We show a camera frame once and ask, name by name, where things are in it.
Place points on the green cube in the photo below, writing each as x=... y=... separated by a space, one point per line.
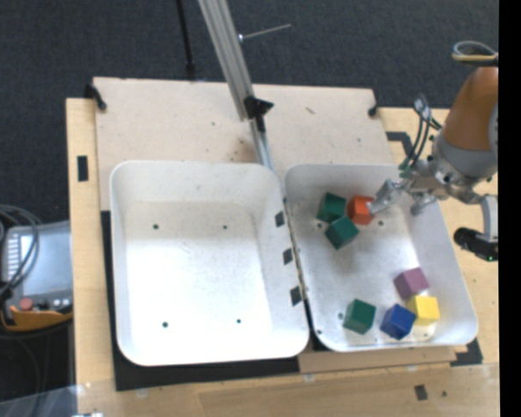
x=359 y=316
x=341 y=233
x=331 y=207

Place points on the yellow cube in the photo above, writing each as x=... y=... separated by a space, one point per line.
x=424 y=309

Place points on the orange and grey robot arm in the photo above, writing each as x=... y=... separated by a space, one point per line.
x=469 y=115

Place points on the blue cube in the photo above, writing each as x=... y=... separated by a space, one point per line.
x=397 y=322

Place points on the orange cube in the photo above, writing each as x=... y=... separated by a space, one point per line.
x=359 y=210

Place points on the black cylinder on white bracket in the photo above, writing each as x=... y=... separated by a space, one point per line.
x=477 y=239

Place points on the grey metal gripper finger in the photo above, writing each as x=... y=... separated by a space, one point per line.
x=385 y=196
x=422 y=202

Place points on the pale wood board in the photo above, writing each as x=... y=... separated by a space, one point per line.
x=169 y=120

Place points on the purple cube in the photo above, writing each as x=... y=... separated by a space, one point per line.
x=410 y=282

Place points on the white plastic tray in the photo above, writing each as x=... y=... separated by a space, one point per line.
x=199 y=267
x=373 y=272

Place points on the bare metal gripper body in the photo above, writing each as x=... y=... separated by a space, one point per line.
x=434 y=183

